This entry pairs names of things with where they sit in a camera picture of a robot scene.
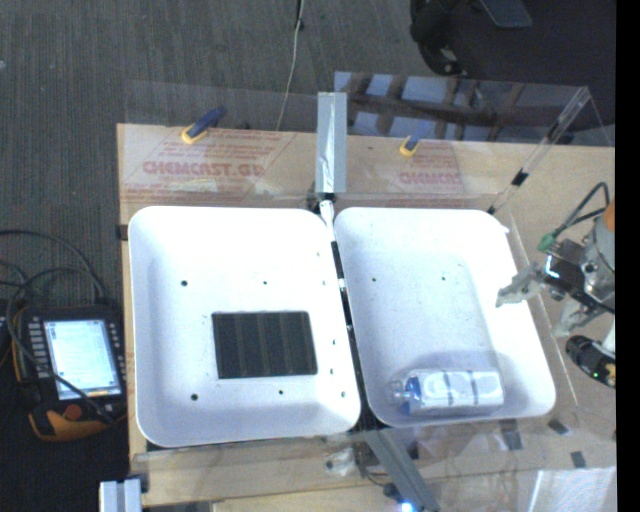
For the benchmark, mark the clear plastic bottle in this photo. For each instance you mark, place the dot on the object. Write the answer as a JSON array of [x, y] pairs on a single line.
[[450, 392]]

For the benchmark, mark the black ribbed rectangular pad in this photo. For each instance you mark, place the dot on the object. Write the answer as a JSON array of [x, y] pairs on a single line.
[[265, 345]]

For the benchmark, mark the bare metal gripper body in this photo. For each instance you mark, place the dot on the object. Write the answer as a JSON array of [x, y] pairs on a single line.
[[567, 275]]

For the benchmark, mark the brown cardboard board red print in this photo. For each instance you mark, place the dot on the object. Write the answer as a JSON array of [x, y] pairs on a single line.
[[230, 170]]

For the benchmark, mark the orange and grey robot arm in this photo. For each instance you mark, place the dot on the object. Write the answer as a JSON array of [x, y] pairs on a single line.
[[607, 240]]

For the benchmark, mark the black cylinder on white bracket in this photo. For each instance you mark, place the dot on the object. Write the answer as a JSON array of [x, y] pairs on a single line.
[[592, 357]]

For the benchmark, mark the white plastic tray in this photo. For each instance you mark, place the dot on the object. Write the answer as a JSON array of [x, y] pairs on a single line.
[[235, 250], [425, 320]]

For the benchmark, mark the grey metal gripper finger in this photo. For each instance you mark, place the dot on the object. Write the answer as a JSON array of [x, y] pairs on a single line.
[[520, 288], [575, 315]]

